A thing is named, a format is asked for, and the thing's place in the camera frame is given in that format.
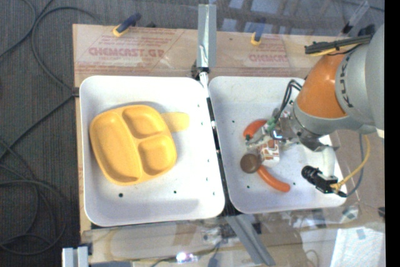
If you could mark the yellow divided plate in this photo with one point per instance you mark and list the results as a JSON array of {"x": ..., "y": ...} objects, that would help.
[{"x": 131, "y": 147}]

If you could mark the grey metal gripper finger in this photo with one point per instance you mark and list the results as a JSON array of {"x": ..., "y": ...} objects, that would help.
[
  {"x": 258, "y": 133},
  {"x": 253, "y": 142}
]

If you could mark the black cylinder on white bracket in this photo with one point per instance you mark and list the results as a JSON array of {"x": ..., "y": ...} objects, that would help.
[{"x": 322, "y": 179}]

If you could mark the white plastic tray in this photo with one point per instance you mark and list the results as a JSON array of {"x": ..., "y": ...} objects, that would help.
[
  {"x": 187, "y": 172},
  {"x": 240, "y": 97}
]

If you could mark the brown cardboard board red print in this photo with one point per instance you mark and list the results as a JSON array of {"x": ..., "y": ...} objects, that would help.
[{"x": 137, "y": 53}]

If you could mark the orange sausage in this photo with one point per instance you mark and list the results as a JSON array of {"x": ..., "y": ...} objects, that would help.
[{"x": 272, "y": 182}]

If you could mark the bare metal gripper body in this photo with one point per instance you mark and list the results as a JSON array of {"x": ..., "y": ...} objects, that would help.
[{"x": 286, "y": 128}]

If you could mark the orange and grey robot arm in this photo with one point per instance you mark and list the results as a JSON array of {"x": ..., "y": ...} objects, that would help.
[{"x": 337, "y": 93}]

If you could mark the white carton with red print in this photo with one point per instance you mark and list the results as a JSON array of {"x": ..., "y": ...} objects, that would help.
[{"x": 270, "y": 154}]

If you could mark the brown round biscuit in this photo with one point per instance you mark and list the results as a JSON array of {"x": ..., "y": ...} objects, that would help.
[{"x": 250, "y": 163}]

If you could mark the orange carrot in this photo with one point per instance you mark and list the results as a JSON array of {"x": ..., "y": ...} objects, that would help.
[{"x": 252, "y": 126}]

